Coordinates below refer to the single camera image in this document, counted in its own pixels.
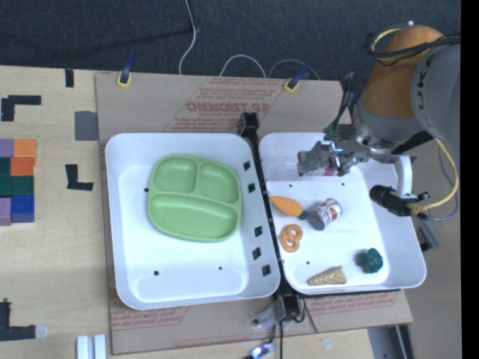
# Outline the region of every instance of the green plate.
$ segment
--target green plate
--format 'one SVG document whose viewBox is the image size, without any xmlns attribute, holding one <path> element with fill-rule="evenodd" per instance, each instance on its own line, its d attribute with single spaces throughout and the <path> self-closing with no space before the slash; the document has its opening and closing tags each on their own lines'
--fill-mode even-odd
<svg viewBox="0 0 479 359">
<path fill-rule="evenodd" d="M 153 168 L 147 210 L 155 228 L 196 242 L 219 242 L 239 227 L 240 179 L 228 166 L 174 154 Z"/>
</svg>

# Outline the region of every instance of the blue clamp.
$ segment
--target blue clamp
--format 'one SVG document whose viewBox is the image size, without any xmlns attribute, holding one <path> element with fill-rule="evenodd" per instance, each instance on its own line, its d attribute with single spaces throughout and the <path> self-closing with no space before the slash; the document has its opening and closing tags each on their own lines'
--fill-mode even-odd
<svg viewBox="0 0 479 359">
<path fill-rule="evenodd" d="M 309 65 L 307 65 L 307 64 L 303 65 L 298 70 L 296 75 L 294 75 L 294 77 L 291 77 L 291 79 L 288 79 L 284 83 L 283 89 L 288 93 L 294 92 L 299 86 L 299 80 L 302 79 L 304 77 L 304 75 L 308 72 L 309 72 Z"/>
<path fill-rule="evenodd" d="M 129 83 L 132 80 L 132 75 L 130 73 L 133 66 L 133 59 L 135 58 L 135 53 L 133 51 L 128 51 L 126 55 L 125 65 L 123 70 L 118 74 L 117 84 L 122 88 L 127 88 Z"/>
</svg>

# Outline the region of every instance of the robotic arm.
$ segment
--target robotic arm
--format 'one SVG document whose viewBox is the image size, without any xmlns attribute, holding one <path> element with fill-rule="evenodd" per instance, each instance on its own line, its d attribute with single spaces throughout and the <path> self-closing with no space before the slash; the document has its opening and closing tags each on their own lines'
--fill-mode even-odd
<svg viewBox="0 0 479 359">
<path fill-rule="evenodd" d="M 394 36 L 384 50 L 377 51 L 377 43 L 390 34 Z M 442 141 L 448 142 L 457 188 L 460 35 L 443 36 L 425 25 L 396 25 L 374 35 L 367 51 L 378 63 L 361 98 L 351 108 L 350 93 L 345 93 L 338 117 L 324 129 L 324 140 L 330 142 L 318 142 L 298 164 L 298 173 L 303 176 L 333 168 L 342 176 L 368 159 L 396 164 L 397 190 L 374 186 L 370 197 L 397 215 L 414 215 L 425 207 L 417 204 L 423 198 L 411 193 L 411 161 L 402 152 L 434 138 L 448 156 Z M 352 123 L 338 124 L 346 108 L 352 113 Z"/>
</svg>

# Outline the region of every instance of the dark background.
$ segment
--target dark background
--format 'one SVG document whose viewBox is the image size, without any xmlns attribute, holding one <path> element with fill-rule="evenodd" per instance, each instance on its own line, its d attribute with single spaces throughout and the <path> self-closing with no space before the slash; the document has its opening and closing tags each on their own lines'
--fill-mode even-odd
<svg viewBox="0 0 479 359">
<path fill-rule="evenodd" d="M 190 0 L 198 36 L 183 74 L 217 76 L 244 54 L 266 72 L 295 59 L 321 79 L 354 72 L 365 82 L 373 59 L 367 36 L 413 20 L 443 34 L 461 32 L 461 0 Z M 185 0 L 0 0 L 0 64 L 121 70 L 129 50 L 133 70 L 178 74 L 192 42 Z M 272 77 L 288 78 L 286 63 Z M 245 58 L 225 76 L 261 76 Z"/>
</svg>

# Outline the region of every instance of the green square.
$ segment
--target green square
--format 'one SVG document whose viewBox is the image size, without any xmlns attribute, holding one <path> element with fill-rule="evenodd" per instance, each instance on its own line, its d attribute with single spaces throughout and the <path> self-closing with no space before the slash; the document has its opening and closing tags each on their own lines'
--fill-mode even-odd
<svg viewBox="0 0 479 359">
<path fill-rule="evenodd" d="M 12 194 L 33 194 L 33 193 L 34 193 L 33 176 L 12 177 Z"/>
<path fill-rule="evenodd" d="M 0 176 L 10 176 L 10 157 L 0 158 Z"/>
<path fill-rule="evenodd" d="M 0 197 L 11 197 L 12 179 L 10 176 L 0 176 Z"/>
</svg>

